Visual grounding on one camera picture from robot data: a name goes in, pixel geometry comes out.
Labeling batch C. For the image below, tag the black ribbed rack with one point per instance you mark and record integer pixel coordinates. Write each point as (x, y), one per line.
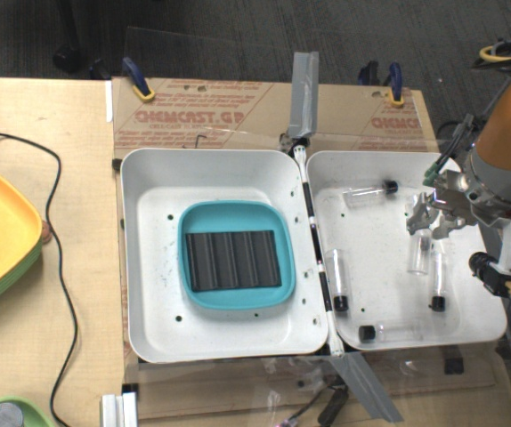
(233, 260)

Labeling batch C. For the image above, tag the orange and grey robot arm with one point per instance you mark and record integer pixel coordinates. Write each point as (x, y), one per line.
(505, 136)

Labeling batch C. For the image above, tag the brown cardboard board red print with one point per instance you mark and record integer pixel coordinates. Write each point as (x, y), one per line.
(237, 114)

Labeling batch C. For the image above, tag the blue plate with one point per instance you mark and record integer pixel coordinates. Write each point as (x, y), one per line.
(237, 214)

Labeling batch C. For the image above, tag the clear vial with black cap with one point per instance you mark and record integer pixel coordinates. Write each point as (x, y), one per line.
(437, 283)
(338, 278)
(384, 332)
(418, 258)
(364, 195)

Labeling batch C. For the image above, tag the thin black and white rod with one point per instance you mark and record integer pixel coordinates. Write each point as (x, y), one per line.
(311, 211)

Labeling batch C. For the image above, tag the brown round disc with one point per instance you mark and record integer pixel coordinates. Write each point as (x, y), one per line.
(47, 231)

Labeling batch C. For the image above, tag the black office chair base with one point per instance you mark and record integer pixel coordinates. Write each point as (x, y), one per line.
(66, 25)

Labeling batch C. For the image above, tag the white plastic tray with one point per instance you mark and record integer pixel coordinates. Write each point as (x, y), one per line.
(384, 274)
(157, 260)

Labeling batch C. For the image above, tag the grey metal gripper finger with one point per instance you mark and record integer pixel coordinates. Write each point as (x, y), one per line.
(418, 218)
(444, 229)

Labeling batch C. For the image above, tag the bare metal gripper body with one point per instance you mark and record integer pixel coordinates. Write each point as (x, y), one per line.
(458, 196)

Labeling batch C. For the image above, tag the black cylinder on white bracket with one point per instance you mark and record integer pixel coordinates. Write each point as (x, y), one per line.
(493, 274)

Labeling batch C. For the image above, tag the grey cylinder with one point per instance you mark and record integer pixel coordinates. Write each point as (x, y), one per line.
(5, 415)

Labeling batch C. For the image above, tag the green plate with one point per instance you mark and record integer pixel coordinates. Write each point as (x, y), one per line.
(19, 285)
(37, 414)

